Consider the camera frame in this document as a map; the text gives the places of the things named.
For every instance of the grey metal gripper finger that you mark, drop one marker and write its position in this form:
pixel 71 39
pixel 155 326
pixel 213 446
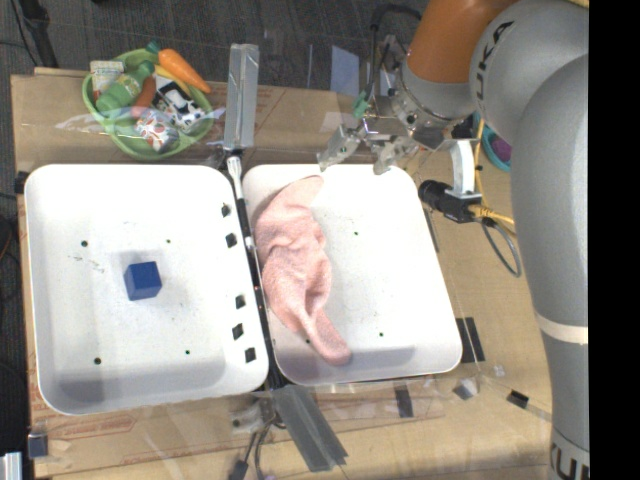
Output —
pixel 392 155
pixel 337 148

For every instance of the red sausage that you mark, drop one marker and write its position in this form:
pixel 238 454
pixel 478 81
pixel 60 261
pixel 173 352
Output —
pixel 146 94

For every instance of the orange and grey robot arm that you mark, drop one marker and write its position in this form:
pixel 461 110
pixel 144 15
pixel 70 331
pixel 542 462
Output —
pixel 545 118

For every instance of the brown cardboard board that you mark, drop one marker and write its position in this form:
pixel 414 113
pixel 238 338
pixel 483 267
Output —
pixel 480 293

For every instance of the green bottle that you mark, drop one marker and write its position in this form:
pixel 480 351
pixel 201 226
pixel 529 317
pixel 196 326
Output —
pixel 118 93

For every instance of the blue cube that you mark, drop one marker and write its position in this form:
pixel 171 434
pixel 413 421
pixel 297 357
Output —
pixel 143 281

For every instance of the green divided plate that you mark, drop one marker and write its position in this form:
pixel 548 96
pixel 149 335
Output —
pixel 131 146

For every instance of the teal bowl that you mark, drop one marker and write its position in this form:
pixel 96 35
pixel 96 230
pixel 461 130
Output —
pixel 492 155

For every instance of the black and white carton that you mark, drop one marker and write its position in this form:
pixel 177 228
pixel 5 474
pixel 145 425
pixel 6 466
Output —
pixel 179 103

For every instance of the pink cloth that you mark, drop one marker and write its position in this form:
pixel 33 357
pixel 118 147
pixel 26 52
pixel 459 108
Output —
pixel 295 263

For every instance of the orange carrot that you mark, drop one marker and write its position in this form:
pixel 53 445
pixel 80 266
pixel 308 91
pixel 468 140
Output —
pixel 183 69

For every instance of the white plastic tray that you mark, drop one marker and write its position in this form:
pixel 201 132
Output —
pixel 390 268
pixel 150 338

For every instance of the purple grapes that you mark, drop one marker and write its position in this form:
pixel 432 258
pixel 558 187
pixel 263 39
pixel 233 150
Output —
pixel 501 149

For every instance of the red and white can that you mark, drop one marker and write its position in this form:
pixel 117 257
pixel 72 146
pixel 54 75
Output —
pixel 156 131

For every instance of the white packet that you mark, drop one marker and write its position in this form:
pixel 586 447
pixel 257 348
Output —
pixel 104 74

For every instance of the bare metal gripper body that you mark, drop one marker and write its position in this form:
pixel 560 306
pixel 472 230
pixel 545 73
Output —
pixel 400 127

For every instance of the black cylinder on white bracket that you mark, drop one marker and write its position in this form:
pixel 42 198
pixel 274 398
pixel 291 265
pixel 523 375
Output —
pixel 462 168

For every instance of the yellow banana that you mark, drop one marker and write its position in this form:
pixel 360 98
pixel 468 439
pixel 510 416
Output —
pixel 170 76

